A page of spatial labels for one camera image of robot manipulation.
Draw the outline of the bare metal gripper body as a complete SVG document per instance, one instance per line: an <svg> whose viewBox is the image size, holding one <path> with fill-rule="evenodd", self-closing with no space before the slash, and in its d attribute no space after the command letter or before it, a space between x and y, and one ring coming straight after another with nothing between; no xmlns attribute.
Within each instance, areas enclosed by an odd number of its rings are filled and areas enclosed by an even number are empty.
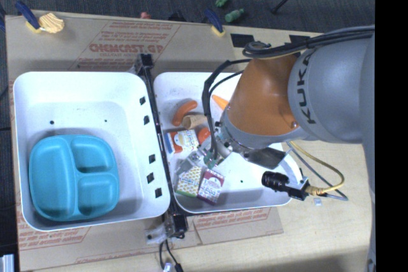
<svg viewBox="0 0 408 272"><path fill-rule="evenodd" d="M203 162L208 168L214 168L225 161L232 153L238 154L245 161L266 169L275 169L285 158L286 153L271 147L253 149L246 147L233 139L226 130L216 131L199 147Z"/></svg>

